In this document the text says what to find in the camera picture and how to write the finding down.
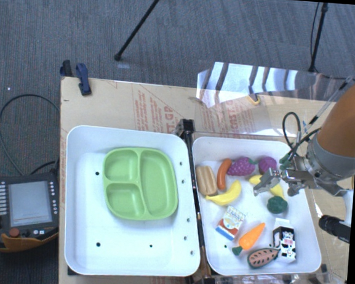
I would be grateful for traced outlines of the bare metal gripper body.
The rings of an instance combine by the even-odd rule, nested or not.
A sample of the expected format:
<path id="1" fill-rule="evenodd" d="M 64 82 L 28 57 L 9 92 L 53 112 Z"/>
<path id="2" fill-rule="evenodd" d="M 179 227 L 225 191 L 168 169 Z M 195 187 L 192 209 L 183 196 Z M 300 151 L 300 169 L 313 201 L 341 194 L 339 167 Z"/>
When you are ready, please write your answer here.
<path id="1" fill-rule="evenodd" d="M 321 189 L 318 184 L 323 168 L 317 160 L 285 155 L 281 161 L 281 178 L 291 189 Z"/>

